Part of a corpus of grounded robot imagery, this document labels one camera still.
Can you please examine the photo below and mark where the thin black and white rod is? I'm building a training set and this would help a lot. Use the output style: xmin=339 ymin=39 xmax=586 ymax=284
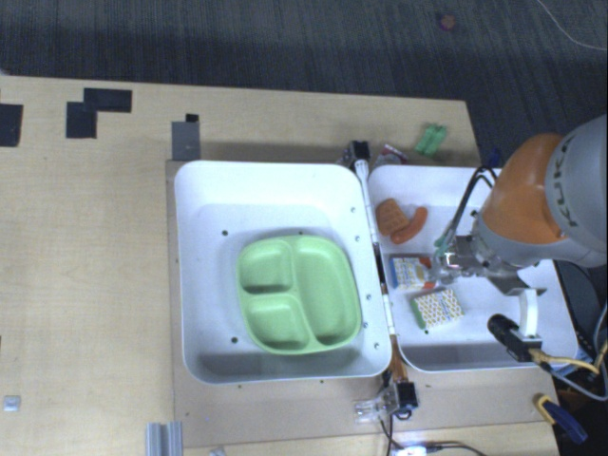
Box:
xmin=354 ymin=158 xmax=397 ymax=337

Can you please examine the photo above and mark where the orange sausage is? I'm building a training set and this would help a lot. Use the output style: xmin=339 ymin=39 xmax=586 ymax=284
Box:
xmin=389 ymin=205 xmax=429 ymax=246

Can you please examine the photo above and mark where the black cylinder on white bracket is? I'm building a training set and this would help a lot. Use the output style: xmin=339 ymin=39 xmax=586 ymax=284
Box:
xmin=487 ymin=287 xmax=548 ymax=363

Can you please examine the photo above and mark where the green ribbed toy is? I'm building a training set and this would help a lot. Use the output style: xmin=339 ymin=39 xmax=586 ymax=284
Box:
xmin=413 ymin=123 xmax=449 ymax=158

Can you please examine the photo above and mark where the orange biscuit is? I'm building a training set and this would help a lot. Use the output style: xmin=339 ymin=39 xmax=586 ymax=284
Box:
xmin=375 ymin=198 xmax=410 ymax=238

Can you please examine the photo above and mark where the green divided plate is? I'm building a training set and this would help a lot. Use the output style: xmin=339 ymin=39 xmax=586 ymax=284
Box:
xmin=236 ymin=235 xmax=364 ymax=356

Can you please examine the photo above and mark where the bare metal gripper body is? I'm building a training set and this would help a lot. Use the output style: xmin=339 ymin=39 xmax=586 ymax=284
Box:
xmin=444 ymin=234 xmax=532 ymax=297

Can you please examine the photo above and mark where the blue and white carton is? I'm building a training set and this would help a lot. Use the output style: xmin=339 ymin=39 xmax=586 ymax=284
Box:
xmin=389 ymin=254 xmax=434 ymax=291

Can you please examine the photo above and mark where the red and white packet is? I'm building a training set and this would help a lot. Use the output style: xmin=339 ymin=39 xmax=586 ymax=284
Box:
xmin=374 ymin=142 xmax=409 ymax=171

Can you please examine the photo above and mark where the yellow and green patterned carton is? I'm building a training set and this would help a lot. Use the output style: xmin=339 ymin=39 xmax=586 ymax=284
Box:
xmin=409 ymin=288 xmax=466 ymax=331

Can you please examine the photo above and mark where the white plastic tray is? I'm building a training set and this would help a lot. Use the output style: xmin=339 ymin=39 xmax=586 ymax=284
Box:
xmin=173 ymin=160 xmax=393 ymax=387
xmin=368 ymin=164 xmax=581 ymax=374

